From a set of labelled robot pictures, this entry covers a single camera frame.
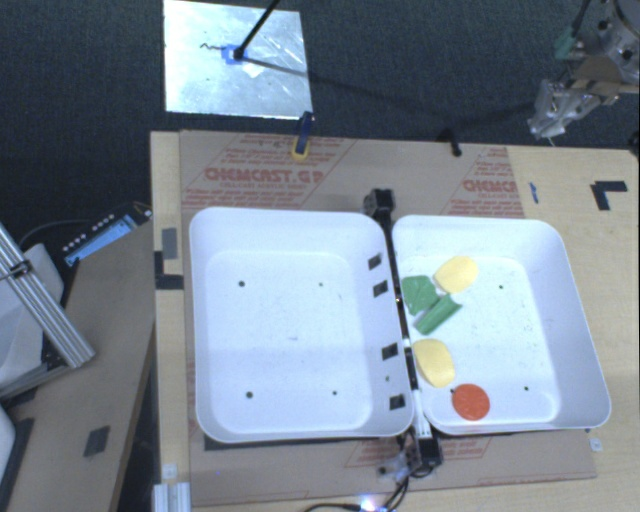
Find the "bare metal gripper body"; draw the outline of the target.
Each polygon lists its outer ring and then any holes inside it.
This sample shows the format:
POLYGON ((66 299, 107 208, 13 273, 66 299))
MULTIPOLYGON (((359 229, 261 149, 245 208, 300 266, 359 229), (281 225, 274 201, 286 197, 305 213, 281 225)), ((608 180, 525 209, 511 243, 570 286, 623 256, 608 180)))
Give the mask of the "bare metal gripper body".
POLYGON ((639 14, 609 13, 569 54, 571 89, 614 104, 639 94, 639 14))

